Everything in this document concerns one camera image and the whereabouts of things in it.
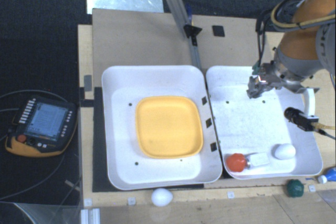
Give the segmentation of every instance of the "green ball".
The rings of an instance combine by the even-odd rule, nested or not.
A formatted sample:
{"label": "green ball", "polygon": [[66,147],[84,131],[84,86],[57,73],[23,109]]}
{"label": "green ball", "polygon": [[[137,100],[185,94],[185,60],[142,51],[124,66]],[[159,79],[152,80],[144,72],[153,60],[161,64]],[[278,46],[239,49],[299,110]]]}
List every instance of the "green ball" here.
{"label": "green ball", "polygon": [[302,197],[304,188],[303,184],[297,179],[291,179],[287,183],[287,192],[290,197]]}

